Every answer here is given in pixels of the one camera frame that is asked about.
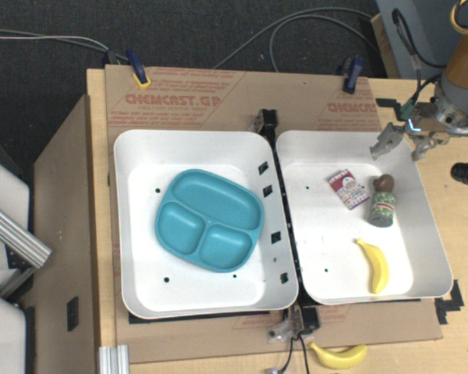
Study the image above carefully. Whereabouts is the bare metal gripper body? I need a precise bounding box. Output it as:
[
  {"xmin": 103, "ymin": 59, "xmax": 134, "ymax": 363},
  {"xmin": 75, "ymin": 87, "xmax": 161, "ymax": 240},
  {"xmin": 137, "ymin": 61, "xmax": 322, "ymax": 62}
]
[{"xmin": 404, "ymin": 96, "xmax": 468, "ymax": 138}]

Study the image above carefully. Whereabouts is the red and white carton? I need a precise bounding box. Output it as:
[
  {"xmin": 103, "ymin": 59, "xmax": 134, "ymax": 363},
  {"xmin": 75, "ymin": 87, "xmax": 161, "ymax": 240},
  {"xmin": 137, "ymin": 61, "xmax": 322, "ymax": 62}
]
[{"xmin": 327, "ymin": 168, "xmax": 371, "ymax": 212}]

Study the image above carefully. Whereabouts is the green patterned bottle, brown cap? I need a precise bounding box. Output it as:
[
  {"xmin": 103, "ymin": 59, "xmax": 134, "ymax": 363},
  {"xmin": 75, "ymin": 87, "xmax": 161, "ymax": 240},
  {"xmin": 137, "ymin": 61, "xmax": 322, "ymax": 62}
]
[{"xmin": 367, "ymin": 173, "xmax": 398, "ymax": 229}]

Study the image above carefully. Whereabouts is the white plastic tray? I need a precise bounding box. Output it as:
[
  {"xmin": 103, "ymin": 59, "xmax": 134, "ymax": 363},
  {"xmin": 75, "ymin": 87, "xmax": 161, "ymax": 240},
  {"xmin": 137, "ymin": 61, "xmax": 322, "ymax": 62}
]
[
  {"xmin": 112, "ymin": 129, "xmax": 300, "ymax": 320},
  {"xmin": 275, "ymin": 129, "xmax": 454, "ymax": 307}
]

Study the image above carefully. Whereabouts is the yellow banana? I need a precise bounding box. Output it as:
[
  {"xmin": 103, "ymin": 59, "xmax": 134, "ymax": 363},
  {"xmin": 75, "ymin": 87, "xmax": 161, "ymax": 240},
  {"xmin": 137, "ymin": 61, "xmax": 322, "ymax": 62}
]
[
  {"xmin": 308, "ymin": 340, "xmax": 369, "ymax": 370},
  {"xmin": 354, "ymin": 237, "xmax": 391, "ymax": 295}
]

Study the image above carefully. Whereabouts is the brown cardboard board, red print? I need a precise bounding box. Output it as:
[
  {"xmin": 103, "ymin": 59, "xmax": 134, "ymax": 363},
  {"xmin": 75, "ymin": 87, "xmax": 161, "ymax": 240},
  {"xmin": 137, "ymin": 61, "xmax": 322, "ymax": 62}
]
[{"xmin": 104, "ymin": 64, "xmax": 444, "ymax": 364}]

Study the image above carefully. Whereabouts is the blue divided plate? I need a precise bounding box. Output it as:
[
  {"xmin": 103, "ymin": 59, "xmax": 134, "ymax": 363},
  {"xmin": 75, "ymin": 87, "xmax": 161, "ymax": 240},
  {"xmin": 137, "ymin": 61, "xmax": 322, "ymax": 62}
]
[{"xmin": 154, "ymin": 168, "xmax": 266, "ymax": 274}]

